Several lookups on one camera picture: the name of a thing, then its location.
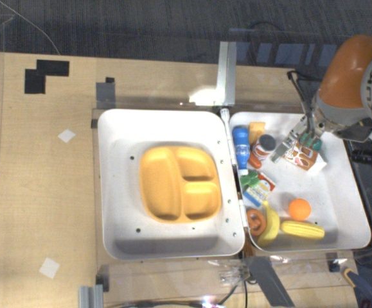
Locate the brown doughnut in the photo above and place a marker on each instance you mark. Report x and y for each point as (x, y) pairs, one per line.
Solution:
(256, 221)

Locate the red and white packet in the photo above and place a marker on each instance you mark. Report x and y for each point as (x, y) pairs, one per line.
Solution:
(266, 182)

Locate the white plastic tray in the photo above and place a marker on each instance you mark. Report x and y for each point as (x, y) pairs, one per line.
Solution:
(333, 191)
(121, 178)

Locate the blue plastic bottle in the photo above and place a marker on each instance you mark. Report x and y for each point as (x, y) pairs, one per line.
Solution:
(241, 143)

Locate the orange sausage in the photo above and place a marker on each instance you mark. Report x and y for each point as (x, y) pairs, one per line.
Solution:
(254, 162)

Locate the green broccoli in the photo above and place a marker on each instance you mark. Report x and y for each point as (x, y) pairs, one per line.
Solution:
(248, 179)

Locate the orange divided plate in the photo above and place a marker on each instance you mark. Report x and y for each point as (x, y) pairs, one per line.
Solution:
(160, 184)

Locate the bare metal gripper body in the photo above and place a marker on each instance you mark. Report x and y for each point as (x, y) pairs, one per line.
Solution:
(304, 127)

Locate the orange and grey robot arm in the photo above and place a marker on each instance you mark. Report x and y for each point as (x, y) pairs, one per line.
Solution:
(346, 72)

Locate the yellow banana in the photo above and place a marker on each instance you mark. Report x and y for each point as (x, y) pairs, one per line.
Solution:
(272, 226)

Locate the yellow corn cob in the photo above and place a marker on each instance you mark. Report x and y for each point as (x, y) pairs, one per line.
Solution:
(303, 229)

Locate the red can with grey lid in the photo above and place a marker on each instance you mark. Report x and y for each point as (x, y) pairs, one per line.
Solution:
(263, 148)

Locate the brown and white carton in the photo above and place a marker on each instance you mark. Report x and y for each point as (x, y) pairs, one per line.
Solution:
(309, 160)

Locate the orange ball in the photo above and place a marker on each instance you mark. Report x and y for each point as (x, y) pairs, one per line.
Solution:
(299, 209)

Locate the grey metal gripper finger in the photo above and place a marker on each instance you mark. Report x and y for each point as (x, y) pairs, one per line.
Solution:
(278, 152)
(291, 143)

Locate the yellow cheese wedge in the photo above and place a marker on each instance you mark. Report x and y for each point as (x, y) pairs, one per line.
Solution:
(256, 130)

